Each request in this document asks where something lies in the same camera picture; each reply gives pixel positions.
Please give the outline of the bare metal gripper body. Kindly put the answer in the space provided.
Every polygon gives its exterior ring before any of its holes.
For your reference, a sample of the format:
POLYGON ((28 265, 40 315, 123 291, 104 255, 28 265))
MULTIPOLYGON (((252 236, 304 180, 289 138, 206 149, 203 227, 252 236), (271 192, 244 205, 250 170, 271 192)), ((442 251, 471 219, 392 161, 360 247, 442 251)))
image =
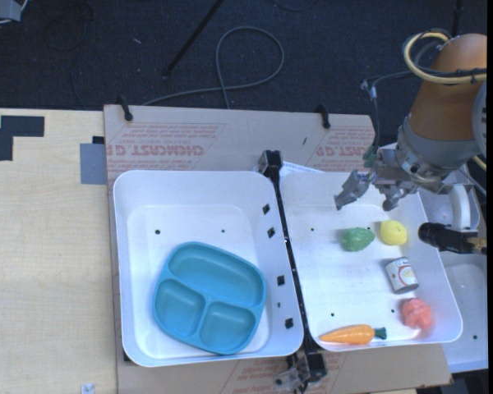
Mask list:
POLYGON ((376 187, 410 194, 418 188, 437 195, 448 194, 454 184, 446 183, 445 179, 453 170, 429 163, 411 149, 396 148, 378 149, 372 167, 376 187))

